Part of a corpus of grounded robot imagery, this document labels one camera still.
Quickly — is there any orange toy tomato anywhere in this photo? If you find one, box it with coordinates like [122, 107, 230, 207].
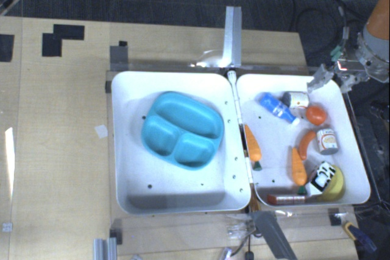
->
[305, 105, 328, 127]

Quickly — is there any white plastic tray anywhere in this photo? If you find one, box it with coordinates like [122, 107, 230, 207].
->
[236, 73, 372, 208]
[110, 71, 252, 216]

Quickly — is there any blue plastic bottle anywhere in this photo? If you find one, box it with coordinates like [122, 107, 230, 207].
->
[259, 92, 301, 127]

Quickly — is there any pale wood board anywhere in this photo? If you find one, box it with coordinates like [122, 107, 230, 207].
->
[108, 22, 360, 260]

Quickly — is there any brown rectangular packet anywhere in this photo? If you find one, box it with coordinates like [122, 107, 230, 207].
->
[267, 193, 307, 206]

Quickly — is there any white can with yellow print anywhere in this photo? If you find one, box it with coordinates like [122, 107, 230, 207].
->
[316, 128, 340, 156]

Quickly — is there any black and white carton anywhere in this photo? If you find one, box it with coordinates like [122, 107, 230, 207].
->
[305, 161, 337, 197]

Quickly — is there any orange toy sausage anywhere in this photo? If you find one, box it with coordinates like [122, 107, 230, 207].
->
[297, 130, 317, 161]

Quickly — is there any orange toy carrot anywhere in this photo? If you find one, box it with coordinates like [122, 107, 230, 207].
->
[291, 147, 309, 196]
[244, 124, 263, 172]

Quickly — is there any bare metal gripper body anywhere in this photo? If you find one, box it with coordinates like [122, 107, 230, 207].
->
[334, 44, 390, 83]

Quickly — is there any blue divided plate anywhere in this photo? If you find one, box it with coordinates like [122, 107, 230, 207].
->
[140, 91, 225, 171]

